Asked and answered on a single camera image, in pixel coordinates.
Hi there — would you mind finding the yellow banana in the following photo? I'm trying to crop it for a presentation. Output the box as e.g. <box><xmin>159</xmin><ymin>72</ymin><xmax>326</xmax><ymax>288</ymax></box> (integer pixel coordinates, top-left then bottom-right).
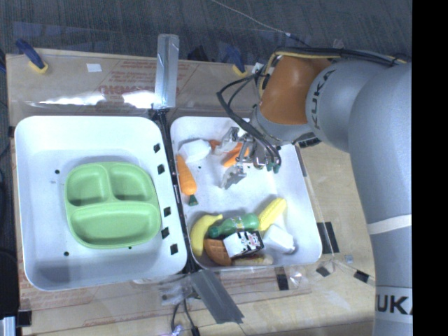
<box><xmin>189</xmin><ymin>213</ymin><xmax>224</xmax><ymax>258</ymax></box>

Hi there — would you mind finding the yellow corn cob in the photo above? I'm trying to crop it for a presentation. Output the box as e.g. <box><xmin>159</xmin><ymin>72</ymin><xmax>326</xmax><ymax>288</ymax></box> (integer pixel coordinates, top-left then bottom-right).
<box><xmin>258</xmin><ymin>197</ymin><xmax>288</xmax><ymax>232</ymax></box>

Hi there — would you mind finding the brown cardboard board, red print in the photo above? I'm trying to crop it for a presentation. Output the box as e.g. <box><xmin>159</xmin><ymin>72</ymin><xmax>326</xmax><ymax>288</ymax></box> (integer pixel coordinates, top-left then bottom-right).
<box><xmin>5</xmin><ymin>47</ymin><xmax>377</xmax><ymax>336</ymax></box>

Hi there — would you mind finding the thin black and white rod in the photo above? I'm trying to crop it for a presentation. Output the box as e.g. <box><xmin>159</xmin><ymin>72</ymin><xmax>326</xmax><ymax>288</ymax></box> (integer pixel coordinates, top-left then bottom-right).
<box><xmin>157</xmin><ymin>110</ymin><xmax>194</xmax><ymax>271</ymax></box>

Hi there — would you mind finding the black block with thin wires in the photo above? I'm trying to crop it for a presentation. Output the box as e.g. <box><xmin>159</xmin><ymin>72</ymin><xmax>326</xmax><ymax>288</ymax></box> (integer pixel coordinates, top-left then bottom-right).
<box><xmin>149</xmin><ymin>106</ymin><xmax>169</xmax><ymax>122</ymax></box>

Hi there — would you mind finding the green divided plate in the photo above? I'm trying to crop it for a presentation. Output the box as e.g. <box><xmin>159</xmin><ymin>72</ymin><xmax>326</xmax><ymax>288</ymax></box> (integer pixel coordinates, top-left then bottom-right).
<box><xmin>64</xmin><ymin>161</ymin><xmax>163</xmax><ymax>250</ymax></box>

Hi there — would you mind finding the black cylinder on white bracket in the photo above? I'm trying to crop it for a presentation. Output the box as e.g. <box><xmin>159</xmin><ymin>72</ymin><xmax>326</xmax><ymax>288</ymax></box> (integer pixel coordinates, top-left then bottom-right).
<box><xmin>253</xmin><ymin>62</ymin><xmax>271</xmax><ymax>96</ymax></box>

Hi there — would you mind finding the orange carrot with green stalk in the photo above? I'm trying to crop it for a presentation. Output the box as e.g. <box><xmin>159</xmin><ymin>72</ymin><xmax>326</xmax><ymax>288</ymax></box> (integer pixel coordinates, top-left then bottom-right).
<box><xmin>175</xmin><ymin>153</ymin><xmax>199</xmax><ymax>207</ymax></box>

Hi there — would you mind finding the sausage in bread roll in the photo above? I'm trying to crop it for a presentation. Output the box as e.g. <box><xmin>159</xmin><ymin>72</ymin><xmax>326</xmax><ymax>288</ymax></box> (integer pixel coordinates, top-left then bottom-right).
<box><xmin>231</xmin><ymin>253</ymin><xmax>275</xmax><ymax>267</ymax></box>

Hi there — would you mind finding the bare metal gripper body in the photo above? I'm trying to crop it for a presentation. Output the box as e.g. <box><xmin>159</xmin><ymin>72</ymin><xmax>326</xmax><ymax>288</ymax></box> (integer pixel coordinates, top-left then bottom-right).
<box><xmin>236</xmin><ymin>132</ymin><xmax>282</xmax><ymax>171</ymax></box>

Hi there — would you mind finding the green bottle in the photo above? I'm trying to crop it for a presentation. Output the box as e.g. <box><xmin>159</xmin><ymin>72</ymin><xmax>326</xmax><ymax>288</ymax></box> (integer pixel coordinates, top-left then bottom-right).
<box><xmin>207</xmin><ymin>213</ymin><xmax>261</xmax><ymax>239</ymax></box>

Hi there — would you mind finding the brown waffle biscuit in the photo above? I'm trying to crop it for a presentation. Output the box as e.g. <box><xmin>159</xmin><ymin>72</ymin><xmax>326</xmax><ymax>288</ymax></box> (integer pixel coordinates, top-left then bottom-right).
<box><xmin>202</xmin><ymin>237</ymin><xmax>233</xmax><ymax>267</ymax></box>

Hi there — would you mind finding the white plastic tray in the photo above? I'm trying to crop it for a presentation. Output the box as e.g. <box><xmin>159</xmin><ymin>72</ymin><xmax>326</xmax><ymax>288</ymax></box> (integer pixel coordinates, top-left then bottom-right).
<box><xmin>169</xmin><ymin>115</ymin><xmax>323</xmax><ymax>271</ymax></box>
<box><xmin>13</xmin><ymin>115</ymin><xmax>188</xmax><ymax>292</ymax></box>

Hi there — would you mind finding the white carton with black print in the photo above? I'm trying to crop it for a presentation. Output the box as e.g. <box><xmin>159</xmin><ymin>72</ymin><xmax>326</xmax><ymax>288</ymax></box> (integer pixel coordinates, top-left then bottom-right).
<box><xmin>222</xmin><ymin>230</ymin><xmax>265</xmax><ymax>259</ymax></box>

